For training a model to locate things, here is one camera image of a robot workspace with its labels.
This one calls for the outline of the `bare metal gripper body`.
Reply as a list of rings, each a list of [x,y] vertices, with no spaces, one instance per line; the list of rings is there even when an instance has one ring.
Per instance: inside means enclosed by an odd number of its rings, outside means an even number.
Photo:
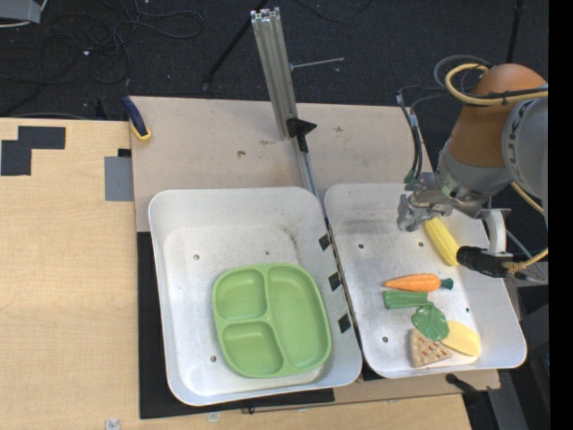
[[[406,196],[406,205],[418,217],[448,216],[453,210],[474,217],[488,199],[488,194],[471,190],[449,173],[423,172]]]

